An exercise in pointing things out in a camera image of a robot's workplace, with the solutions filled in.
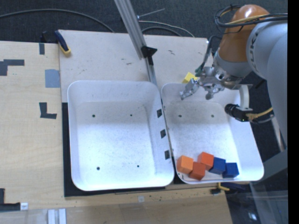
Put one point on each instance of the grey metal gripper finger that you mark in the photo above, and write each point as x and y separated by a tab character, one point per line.
190	88
211	93

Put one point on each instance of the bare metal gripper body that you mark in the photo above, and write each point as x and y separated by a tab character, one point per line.
216	77

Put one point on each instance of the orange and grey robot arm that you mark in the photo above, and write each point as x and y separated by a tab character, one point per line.
268	52

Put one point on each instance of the yellow cube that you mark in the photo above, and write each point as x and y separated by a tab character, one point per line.
188	78

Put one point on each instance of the white plastic tray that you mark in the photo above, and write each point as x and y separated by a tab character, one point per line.
201	132
116	139

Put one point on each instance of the blue cube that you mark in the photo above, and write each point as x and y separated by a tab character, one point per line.
218	165
231	170

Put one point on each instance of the light orange cube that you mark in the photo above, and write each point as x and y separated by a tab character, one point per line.
184	163

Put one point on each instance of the black cylinder on white bracket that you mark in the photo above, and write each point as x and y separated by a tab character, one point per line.
237	112

